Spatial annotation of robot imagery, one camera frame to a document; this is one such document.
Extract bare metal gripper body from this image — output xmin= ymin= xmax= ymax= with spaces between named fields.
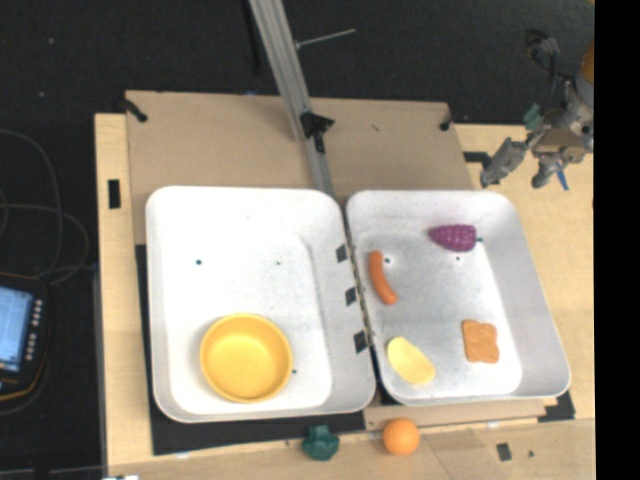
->
xmin=532 ymin=98 xmax=595 ymax=163

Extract purple grapes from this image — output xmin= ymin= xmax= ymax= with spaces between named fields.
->
xmin=427 ymin=223 xmax=484 ymax=254

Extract white plastic tray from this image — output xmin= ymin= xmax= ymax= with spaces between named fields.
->
xmin=344 ymin=188 xmax=573 ymax=409
xmin=144 ymin=184 xmax=378 ymax=425

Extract orange sausage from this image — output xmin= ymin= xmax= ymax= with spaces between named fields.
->
xmin=368 ymin=249 xmax=399 ymax=307

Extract orange bread slice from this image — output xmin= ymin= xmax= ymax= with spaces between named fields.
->
xmin=460 ymin=318 xmax=501 ymax=365

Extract thin black and white rod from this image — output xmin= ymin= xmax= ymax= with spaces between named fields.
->
xmin=342 ymin=202 xmax=379 ymax=355

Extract yellow oval chip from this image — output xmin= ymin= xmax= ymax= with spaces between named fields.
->
xmin=385 ymin=335 xmax=437 ymax=387

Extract brown cardboard board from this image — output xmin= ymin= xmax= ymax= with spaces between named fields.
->
xmin=123 ymin=89 xmax=560 ymax=432

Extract orange ball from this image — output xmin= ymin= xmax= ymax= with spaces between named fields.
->
xmin=381 ymin=417 xmax=422 ymax=457

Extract yellow bowl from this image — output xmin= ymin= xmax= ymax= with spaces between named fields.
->
xmin=199 ymin=312 xmax=295 ymax=404

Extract green broccoli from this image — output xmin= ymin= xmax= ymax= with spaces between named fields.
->
xmin=300 ymin=423 xmax=342 ymax=463

